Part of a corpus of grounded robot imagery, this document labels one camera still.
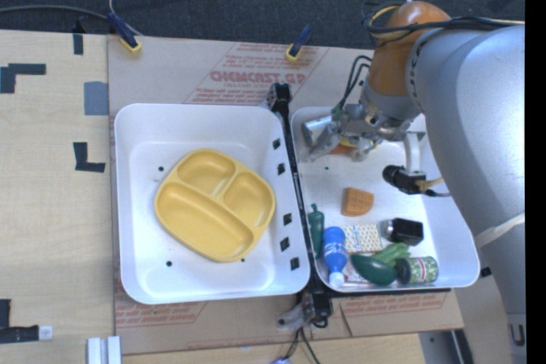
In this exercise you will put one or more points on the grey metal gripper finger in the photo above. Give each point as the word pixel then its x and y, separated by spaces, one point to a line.
pixel 326 140
pixel 361 149

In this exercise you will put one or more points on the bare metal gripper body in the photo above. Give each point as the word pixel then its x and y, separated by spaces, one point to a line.
pixel 362 121

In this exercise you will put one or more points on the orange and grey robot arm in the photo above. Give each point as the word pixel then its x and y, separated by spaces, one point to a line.
pixel 469 106

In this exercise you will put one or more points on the orange toy food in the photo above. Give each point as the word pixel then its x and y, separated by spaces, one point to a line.
pixel 344 149

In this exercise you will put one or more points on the brown toy waffle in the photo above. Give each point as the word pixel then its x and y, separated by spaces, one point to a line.
pixel 356 202

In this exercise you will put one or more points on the white plastic tray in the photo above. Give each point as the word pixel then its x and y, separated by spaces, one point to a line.
pixel 141 204
pixel 384 200

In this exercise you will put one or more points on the thin black rod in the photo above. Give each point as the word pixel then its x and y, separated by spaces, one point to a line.
pixel 298 192

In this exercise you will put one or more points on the white patterned carton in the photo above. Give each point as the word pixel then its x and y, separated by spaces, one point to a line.
pixel 364 238

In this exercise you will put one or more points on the black and silver bottle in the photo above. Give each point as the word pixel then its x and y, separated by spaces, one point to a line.
pixel 405 231

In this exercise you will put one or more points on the blue bottle white cap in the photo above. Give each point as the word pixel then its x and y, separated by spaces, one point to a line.
pixel 334 249

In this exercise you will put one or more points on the light green toy beans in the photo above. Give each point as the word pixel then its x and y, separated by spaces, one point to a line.
pixel 392 252

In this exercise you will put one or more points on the white and red packet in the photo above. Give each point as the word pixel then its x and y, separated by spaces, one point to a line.
pixel 353 277

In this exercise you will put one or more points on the green can dark lid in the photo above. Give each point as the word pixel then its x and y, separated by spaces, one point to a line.
pixel 420 269

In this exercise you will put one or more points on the yellow divided plate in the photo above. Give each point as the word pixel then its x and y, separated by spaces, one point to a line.
pixel 205 209

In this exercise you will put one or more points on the brown cardboard board red print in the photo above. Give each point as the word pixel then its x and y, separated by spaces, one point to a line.
pixel 170 72

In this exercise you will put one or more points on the black cylinder on white bracket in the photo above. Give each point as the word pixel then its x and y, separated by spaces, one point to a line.
pixel 403 179

